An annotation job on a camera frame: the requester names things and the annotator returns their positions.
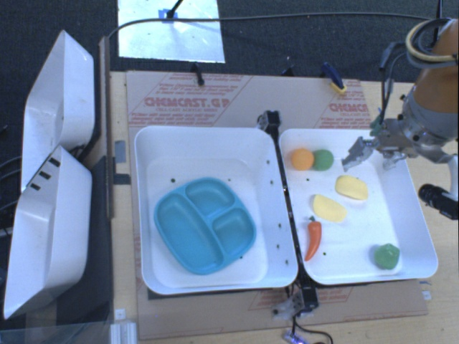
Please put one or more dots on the thin black rod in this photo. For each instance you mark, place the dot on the thin black rod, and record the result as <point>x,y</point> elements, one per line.
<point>288,199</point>

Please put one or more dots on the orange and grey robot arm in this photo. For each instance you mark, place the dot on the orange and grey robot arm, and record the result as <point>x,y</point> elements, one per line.
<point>435,84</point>

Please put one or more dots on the yellow rounded slice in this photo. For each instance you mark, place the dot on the yellow rounded slice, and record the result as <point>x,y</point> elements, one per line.
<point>329,209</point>
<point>352,187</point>

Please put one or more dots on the black cylinder on white bracket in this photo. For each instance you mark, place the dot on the black cylinder on white bracket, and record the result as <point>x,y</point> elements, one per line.
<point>435,196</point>

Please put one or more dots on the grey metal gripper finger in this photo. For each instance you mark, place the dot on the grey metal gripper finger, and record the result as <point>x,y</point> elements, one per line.
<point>391,160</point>
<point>356,154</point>

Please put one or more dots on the orange ball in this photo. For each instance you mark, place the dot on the orange ball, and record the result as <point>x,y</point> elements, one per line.
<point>302,159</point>

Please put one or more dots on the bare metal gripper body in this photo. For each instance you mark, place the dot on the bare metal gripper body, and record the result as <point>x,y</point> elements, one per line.
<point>421,143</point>

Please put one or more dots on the brown cardboard board red print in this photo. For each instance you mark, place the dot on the brown cardboard board red print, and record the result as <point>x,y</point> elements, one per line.
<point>229,99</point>

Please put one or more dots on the orange carrot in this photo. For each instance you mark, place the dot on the orange carrot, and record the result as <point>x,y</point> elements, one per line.
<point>314,238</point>

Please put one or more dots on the green ball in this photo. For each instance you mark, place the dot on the green ball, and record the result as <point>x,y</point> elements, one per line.
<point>325,160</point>

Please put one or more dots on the blue divided plate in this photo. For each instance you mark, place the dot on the blue divided plate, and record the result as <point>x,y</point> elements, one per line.
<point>201,228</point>

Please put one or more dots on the white plastic tray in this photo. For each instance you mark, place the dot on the white plastic tray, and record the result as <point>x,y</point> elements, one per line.
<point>362,228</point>
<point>211,149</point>

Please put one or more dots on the green bell pepper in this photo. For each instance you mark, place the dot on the green bell pepper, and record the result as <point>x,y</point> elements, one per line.
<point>387,257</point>

